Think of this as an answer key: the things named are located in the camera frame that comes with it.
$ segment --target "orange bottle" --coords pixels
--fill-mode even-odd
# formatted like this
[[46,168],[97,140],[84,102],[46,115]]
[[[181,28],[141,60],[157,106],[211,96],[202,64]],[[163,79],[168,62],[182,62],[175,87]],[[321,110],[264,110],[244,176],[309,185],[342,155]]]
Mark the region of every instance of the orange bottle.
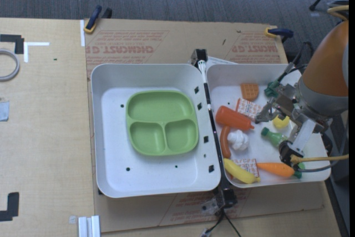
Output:
[[216,113],[216,122],[244,131],[254,129],[249,118],[226,106],[220,106],[218,109]]

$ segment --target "metal ring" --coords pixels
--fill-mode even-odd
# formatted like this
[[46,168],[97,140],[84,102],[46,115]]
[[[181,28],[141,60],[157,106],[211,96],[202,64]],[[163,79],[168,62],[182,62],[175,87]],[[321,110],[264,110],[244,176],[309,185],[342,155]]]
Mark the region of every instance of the metal ring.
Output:
[[0,76],[0,82],[9,81],[17,75],[20,69],[20,61],[18,60],[17,56],[13,52],[10,52],[6,49],[0,49],[0,54],[5,54],[7,56],[10,56],[16,62],[15,70],[12,73],[10,73],[7,76]]

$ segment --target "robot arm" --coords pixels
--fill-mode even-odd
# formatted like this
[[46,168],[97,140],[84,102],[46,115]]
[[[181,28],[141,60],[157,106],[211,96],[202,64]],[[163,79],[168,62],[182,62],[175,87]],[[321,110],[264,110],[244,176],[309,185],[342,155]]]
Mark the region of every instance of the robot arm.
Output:
[[334,116],[348,110],[348,39],[349,21],[344,21],[323,39],[294,86],[284,86],[281,80],[269,85],[274,97],[258,113],[256,123],[287,115],[296,124],[279,148],[281,161],[290,166],[292,155],[304,156],[302,149],[312,133],[325,132]]

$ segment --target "green bottle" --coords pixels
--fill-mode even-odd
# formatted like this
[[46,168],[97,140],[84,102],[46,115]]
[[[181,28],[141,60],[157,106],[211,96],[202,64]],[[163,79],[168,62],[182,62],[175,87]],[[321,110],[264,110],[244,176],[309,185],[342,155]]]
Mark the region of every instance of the green bottle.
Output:
[[273,133],[268,128],[263,128],[261,130],[261,135],[263,137],[266,137],[272,143],[272,145],[275,147],[278,147],[281,142],[283,142],[284,140],[287,139],[287,137],[284,136],[283,134]]

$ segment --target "toy garlic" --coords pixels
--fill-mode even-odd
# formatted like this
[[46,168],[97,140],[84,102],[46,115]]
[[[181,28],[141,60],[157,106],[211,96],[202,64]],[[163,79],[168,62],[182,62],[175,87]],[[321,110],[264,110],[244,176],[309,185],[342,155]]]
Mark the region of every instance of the toy garlic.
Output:
[[240,129],[235,132],[229,132],[227,136],[228,143],[234,150],[245,150],[249,146],[249,138]]

